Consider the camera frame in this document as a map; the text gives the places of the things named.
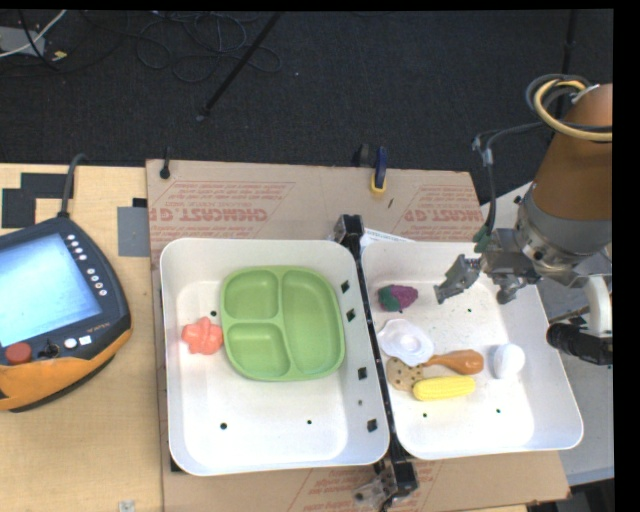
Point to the white toy fried egg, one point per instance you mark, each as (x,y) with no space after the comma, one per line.
(406,342)

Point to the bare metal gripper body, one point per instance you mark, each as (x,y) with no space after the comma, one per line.
(510,257)

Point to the white plastic tray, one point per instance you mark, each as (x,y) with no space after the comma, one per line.
(475,430)
(270,425)

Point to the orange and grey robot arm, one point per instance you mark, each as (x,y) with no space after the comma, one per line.
(575,170)

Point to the salmon orange toy food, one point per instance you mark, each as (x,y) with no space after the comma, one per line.
(201,336)

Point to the tan toy biscuit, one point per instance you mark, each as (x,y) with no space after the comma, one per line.
(400,376)

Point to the purple toy grapes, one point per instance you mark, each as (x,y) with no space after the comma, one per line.
(400,296)

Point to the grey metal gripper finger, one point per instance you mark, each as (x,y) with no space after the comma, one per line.
(457,277)
(509,294)

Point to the thin black rod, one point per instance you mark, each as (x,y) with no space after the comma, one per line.
(376,340)

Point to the brown cardboard board red print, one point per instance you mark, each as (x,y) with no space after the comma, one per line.
(300,205)

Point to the black cylinder on white bracket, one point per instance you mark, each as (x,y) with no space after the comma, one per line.
(575,342)

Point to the yellow toy corn cob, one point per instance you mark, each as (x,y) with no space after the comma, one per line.
(444,388)

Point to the brown toy chicken drumstick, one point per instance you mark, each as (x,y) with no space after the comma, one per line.
(462,361)

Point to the green divided plate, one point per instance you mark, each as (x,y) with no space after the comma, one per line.
(300,320)

